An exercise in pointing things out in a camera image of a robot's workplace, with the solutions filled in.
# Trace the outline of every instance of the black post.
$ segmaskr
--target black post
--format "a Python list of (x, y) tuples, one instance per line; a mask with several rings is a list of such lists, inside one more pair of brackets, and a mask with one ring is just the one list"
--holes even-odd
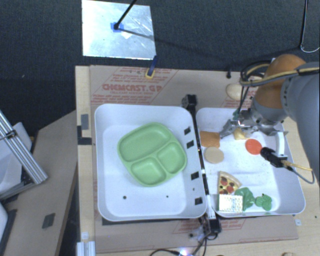
[(113, 28), (114, 28), (115, 30), (118, 30), (118, 29), (119, 29), (120, 23), (121, 23), (122, 20), (126, 17), (126, 15), (127, 15), (128, 12), (131, 10), (132, 6), (134, 6), (134, 4), (136, 3), (136, 1), (137, 1), (137, 0), (133, 0), (133, 1), (130, 3), (129, 7), (125, 10), (124, 14), (121, 16), (121, 18), (119, 19), (119, 21), (118, 21), (116, 24), (113, 25)]

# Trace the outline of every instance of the white tray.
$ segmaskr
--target white tray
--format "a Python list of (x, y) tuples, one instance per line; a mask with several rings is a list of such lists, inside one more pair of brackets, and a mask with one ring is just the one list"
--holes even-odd
[[(202, 108), (196, 114), (198, 130), (207, 132), (220, 132), (228, 119), (232, 118), (235, 109), (229, 108)], [(281, 124), (275, 127), (283, 131)], [(262, 132), (255, 132), (251, 138), (258, 140), (263, 147), (276, 149), (274, 136), (266, 136)], [(220, 140), (220, 149), (224, 153), (224, 160), (212, 164), (205, 160), (204, 167), (208, 188), (211, 194), (212, 206), (215, 211), (226, 218), (250, 217), (263, 215), (298, 214), (305, 209), (305, 198), (297, 175), (284, 169), (275, 168), (260, 155), (252, 155), (245, 148), (245, 140), (235, 140), (229, 135)], [(285, 152), (289, 161), (292, 160), (287, 140)], [(243, 213), (227, 213), (218, 211), (218, 177), (219, 171), (235, 176), (242, 187), (248, 187), (254, 197), (262, 193), (272, 198), (272, 208), (266, 212), (261, 207), (253, 205)]]
[[(109, 221), (188, 219), (207, 208), (197, 141), (190, 113), (176, 106), (104, 104), (94, 115), (97, 194), (100, 214)], [(183, 171), (163, 184), (139, 184), (121, 162), (117, 144), (122, 136), (151, 122), (171, 130), (187, 155)], [(187, 148), (187, 143), (194, 146)]]

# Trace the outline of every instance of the black fabric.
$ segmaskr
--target black fabric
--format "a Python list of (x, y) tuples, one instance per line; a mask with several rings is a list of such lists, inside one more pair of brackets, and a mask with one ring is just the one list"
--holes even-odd
[[(109, 1), (130, 3), (129, 0)], [(304, 0), (139, 0), (151, 9), (157, 67), (239, 71), (298, 49)], [(148, 67), (150, 61), (82, 56), (80, 0), (0, 1), (0, 110), (28, 133), (76, 107), (75, 66)], [(320, 2), (309, 1), (305, 48), (319, 46)]]

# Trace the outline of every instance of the cardboard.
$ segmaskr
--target cardboard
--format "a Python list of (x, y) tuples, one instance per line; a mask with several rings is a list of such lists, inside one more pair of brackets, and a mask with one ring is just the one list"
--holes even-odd
[[(179, 106), (186, 94), (196, 94), (197, 109), (203, 107), (236, 108), (239, 102), (229, 98), (226, 86), (239, 79), (232, 72), (231, 79), (218, 71), (156, 69), (154, 78), (145, 78), (146, 68), (91, 66), (90, 116), (91, 138), (95, 138), (94, 112), (105, 103)], [(250, 105), (250, 90), (244, 108)], [(103, 221), (97, 208), (97, 166), (95, 143), (92, 147), (94, 227), (96, 252), (140, 251), (158, 248), (192, 247), (197, 245), (189, 234), (200, 223), (197, 219), (153, 222)], [(297, 228), (291, 215), (255, 218), (223, 219), (222, 232), (209, 245), (294, 240)]]

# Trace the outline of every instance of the red circle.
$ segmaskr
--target red circle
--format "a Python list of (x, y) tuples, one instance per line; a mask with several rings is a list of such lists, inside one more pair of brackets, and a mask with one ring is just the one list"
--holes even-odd
[(254, 138), (250, 138), (245, 142), (246, 150), (252, 155), (259, 155), (262, 149), (262, 145)]

